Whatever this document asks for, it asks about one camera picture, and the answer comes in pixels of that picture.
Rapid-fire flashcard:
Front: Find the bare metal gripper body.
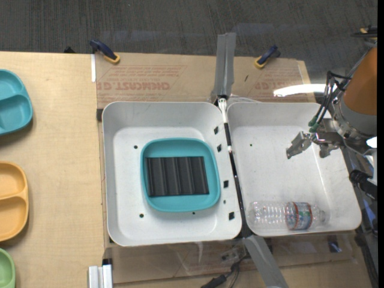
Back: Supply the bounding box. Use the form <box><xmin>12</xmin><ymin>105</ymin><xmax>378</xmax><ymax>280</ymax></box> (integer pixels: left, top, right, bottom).
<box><xmin>311</xmin><ymin>118</ymin><xmax>370</xmax><ymax>153</ymax></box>

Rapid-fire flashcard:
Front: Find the white plastic tray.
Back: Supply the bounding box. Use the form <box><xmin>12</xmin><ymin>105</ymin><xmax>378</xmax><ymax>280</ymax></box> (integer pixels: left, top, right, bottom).
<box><xmin>101</xmin><ymin>101</ymin><xmax>243</xmax><ymax>247</ymax></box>
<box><xmin>226</xmin><ymin>101</ymin><xmax>363</xmax><ymax>238</ymax></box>

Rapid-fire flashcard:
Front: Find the clear plastic bottle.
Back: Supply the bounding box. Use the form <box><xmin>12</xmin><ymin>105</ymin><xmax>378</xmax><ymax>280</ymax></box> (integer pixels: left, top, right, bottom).
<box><xmin>246</xmin><ymin>201</ymin><xmax>328</xmax><ymax>232</ymax></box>

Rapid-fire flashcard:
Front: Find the black ribbed rectangular insert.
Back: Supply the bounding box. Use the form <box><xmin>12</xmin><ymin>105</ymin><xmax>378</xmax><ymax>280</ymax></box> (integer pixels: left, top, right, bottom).
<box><xmin>145</xmin><ymin>155</ymin><xmax>211</xmax><ymax>198</ymax></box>

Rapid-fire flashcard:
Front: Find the brown cardboard board red print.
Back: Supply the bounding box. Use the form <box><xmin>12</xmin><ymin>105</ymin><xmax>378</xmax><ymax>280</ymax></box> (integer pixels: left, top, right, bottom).
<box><xmin>95</xmin><ymin>52</ymin><xmax>373</xmax><ymax>284</ymax></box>

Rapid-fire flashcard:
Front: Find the blue divided plate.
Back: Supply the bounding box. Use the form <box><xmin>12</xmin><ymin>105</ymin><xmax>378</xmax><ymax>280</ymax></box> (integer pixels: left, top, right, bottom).
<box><xmin>0</xmin><ymin>68</ymin><xmax>34</xmax><ymax>136</ymax></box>

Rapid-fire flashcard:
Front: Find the orange divided plate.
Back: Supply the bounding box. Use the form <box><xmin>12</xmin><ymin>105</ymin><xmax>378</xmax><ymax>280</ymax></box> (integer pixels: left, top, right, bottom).
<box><xmin>0</xmin><ymin>161</ymin><xmax>30</xmax><ymax>242</ymax></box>

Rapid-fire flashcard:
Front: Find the green divided plate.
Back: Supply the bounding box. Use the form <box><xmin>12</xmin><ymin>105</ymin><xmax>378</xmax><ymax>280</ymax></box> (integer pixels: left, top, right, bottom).
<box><xmin>0</xmin><ymin>247</ymin><xmax>16</xmax><ymax>288</ymax></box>

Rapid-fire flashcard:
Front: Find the black cylinder on white bracket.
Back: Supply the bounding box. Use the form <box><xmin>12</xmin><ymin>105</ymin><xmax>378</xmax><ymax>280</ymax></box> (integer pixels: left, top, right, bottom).
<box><xmin>349</xmin><ymin>136</ymin><xmax>378</xmax><ymax>201</ymax></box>

